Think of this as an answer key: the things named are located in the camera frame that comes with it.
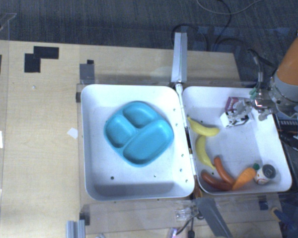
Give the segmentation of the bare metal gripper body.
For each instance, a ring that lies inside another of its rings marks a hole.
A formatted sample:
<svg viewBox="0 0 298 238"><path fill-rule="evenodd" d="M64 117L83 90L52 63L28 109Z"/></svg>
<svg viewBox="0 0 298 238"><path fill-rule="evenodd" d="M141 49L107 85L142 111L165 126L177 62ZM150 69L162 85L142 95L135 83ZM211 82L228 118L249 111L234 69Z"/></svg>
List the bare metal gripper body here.
<svg viewBox="0 0 298 238"><path fill-rule="evenodd" d="M262 114L264 112L272 114L276 111L276 105L269 96L268 90L259 90L255 92L254 100L252 101L252 106L258 113Z"/></svg>

